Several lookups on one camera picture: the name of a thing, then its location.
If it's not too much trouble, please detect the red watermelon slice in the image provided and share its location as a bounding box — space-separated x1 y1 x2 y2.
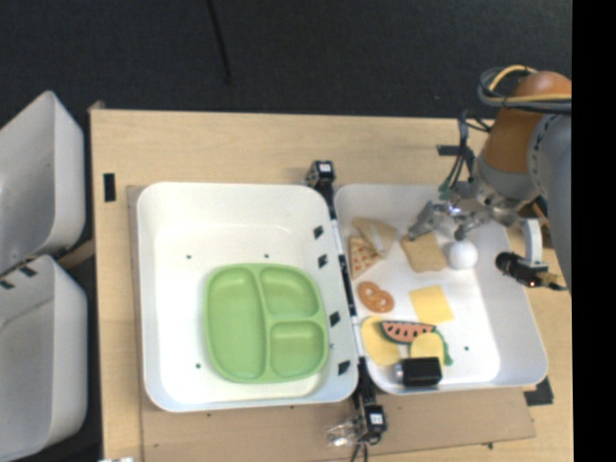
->
379 320 437 347

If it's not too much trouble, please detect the green divided plate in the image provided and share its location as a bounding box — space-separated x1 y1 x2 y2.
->
202 262 331 386

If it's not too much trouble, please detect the black cylinder on white bracket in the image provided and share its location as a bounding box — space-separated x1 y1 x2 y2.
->
495 217 551 289

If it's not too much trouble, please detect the yellow round slice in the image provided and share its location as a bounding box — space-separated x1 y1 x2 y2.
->
360 316 402 368

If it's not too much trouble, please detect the black block with thin wires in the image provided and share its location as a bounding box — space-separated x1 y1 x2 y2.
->
361 403 387 436
306 159 336 186

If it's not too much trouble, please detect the black box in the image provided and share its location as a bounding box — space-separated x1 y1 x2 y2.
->
400 356 444 388

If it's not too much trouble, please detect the white ball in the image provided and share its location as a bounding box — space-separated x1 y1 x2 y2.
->
448 240 479 270

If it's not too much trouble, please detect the orange pretzel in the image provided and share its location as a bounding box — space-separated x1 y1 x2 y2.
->
356 280 396 314

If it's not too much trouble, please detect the thin black and white rod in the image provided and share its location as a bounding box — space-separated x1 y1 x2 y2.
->
321 180 372 406

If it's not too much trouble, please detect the white plastic tray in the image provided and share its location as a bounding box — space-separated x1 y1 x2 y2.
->
136 181 360 414
333 182 551 397

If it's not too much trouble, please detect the toy pizza slice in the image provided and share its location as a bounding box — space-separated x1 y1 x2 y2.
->
347 236 381 279

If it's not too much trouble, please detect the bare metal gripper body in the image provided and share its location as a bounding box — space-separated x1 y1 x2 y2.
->
431 182 526 228

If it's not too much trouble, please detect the yellow cheese slice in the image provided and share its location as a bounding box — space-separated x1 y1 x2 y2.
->
408 284 456 326

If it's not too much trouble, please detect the tan square biscuit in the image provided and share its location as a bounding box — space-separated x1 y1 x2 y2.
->
399 231 449 274

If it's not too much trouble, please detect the yellow taco with green lettuce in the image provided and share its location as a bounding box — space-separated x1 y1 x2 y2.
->
409 330 455 368

